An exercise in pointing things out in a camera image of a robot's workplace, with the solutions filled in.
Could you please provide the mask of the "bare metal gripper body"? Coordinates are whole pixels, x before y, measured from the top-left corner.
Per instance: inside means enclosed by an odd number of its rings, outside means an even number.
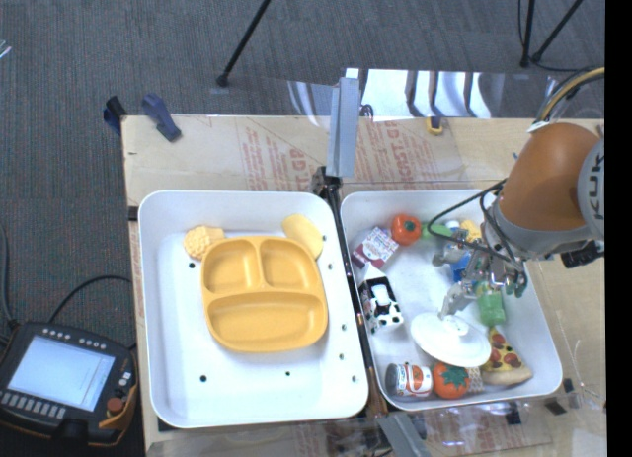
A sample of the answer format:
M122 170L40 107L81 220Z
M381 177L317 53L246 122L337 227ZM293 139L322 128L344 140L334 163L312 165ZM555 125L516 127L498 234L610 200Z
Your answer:
M469 254L469 260L461 274L461 281L473 292L502 290L508 296L522 296L526 290L524 261L506 252L487 246L482 239L463 242L461 246Z

